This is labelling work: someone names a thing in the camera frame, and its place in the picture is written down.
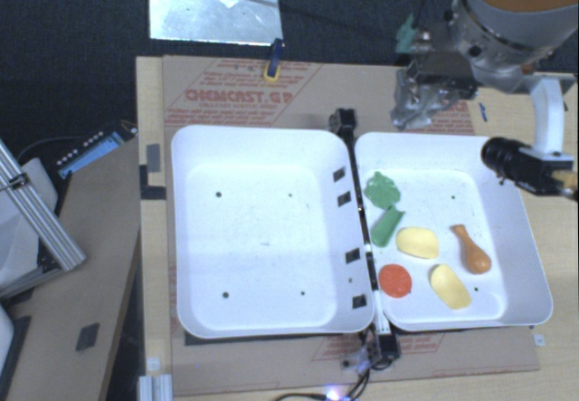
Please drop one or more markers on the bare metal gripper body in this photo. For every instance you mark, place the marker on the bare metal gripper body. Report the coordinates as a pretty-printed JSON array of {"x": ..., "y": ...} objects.
[{"x": 445, "y": 66}]

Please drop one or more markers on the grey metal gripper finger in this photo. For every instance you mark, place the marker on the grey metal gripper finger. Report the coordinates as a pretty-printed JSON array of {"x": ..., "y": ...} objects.
[
  {"x": 406, "y": 102},
  {"x": 432, "y": 106}
]

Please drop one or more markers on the green broccoli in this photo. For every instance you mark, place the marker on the green broccoli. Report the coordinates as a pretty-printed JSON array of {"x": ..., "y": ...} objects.
[{"x": 382, "y": 190}]

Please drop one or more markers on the white plastic tray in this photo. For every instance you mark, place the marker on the white plastic tray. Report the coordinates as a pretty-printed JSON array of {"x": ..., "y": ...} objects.
[
  {"x": 457, "y": 209},
  {"x": 262, "y": 232}
]

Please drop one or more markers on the thin black and white rod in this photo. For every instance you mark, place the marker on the thin black and white rod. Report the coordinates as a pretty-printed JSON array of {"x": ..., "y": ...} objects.
[{"x": 362, "y": 213}]

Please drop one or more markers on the green pea pod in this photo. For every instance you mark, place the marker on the green pea pod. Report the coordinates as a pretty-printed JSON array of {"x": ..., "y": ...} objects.
[{"x": 385, "y": 228}]

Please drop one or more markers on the yellow potato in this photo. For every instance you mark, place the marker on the yellow potato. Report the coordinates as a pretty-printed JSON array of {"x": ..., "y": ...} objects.
[{"x": 418, "y": 243}]

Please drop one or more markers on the brown chicken drumstick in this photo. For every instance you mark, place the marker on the brown chicken drumstick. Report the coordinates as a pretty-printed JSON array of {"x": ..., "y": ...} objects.
[{"x": 475, "y": 256}]

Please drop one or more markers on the brown cardboard board red print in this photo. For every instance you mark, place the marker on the brown cardboard board red print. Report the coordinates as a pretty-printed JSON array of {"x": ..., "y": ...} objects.
[{"x": 235, "y": 96}]

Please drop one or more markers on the red tomato slice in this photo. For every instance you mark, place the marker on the red tomato slice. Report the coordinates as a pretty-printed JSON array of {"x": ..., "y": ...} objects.
[{"x": 395, "y": 280}]

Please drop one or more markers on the yellow lemon wedge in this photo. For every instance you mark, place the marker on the yellow lemon wedge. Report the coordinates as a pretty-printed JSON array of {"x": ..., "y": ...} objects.
[{"x": 450, "y": 288}]

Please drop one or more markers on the black cylinder on white bracket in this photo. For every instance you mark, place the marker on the black cylinder on white bracket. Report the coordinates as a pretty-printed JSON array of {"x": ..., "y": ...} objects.
[{"x": 520, "y": 163}]

